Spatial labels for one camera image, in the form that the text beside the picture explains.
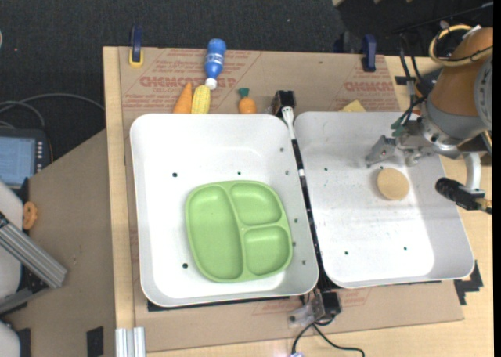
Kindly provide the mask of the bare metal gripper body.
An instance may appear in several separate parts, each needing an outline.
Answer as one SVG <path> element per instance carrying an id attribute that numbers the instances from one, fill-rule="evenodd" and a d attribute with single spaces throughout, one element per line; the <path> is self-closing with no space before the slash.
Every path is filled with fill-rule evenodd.
<path id="1" fill-rule="evenodd" d="M 420 150 L 422 157 L 436 153 L 452 159 L 460 155 L 457 139 L 441 130 L 429 120 L 411 120 L 394 130 L 396 145 L 400 150 Z"/>

